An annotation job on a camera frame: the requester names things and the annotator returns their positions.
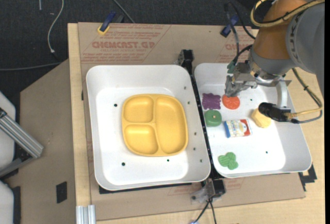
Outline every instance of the tomato slice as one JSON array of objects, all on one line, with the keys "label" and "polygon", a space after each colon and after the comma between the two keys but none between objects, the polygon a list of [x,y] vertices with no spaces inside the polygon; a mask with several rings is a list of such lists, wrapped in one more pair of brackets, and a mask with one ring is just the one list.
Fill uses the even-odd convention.
[{"label": "tomato slice", "polygon": [[224,104],[224,106],[227,109],[230,109],[230,110],[237,109],[241,104],[241,102],[237,96],[236,97],[227,97],[226,95],[222,96],[222,103]]}]

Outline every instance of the blue and yellow clip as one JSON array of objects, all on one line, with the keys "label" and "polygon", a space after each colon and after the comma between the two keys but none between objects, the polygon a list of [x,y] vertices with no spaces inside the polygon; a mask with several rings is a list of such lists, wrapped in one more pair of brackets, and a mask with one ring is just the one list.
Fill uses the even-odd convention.
[{"label": "blue and yellow clip", "polygon": [[108,16],[106,17],[106,19],[104,20],[103,24],[99,26],[99,28],[97,29],[97,32],[104,36],[106,34],[106,32],[109,30],[110,28],[110,23],[112,22],[113,18],[115,17],[116,12],[115,11],[111,11]]}]

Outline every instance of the green round object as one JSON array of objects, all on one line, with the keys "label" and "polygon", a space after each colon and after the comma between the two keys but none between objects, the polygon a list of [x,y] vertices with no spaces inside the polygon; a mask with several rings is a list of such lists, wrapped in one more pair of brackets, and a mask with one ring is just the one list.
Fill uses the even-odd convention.
[{"label": "green round object", "polygon": [[204,113],[205,123],[207,127],[219,126],[222,122],[222,116],[217,110],[208,110]]}]

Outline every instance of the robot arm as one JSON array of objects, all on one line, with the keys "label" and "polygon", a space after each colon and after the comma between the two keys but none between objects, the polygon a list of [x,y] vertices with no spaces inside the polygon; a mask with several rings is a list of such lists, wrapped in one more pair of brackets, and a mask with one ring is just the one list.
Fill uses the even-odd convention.
[{"label": "robot arm", "polygon": [[[263,114],[287,121],[283,96],[283,76],[292,68],[316,74],[324,98],[324,0],[309,5],[304,0],[275,0],[263,23],[254,23],[260,30],[245,63],[237,63],[233,75],[227,76],[225,94],[237,96],[258,85],[277,87],[277,105],[259,107]],[[292,17],[290,12],[298,11]]]}]

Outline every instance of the yellow plate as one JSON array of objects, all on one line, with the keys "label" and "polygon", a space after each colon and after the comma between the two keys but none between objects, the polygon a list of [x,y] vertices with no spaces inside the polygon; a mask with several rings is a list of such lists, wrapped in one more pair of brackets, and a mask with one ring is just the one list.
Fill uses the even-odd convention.
[{"label": "yellow plate", "polygon": [[122,131],[127,148],[142,156],[172,156],[188,143],[182,104],[162,94],[141,94],[125,100]]}]

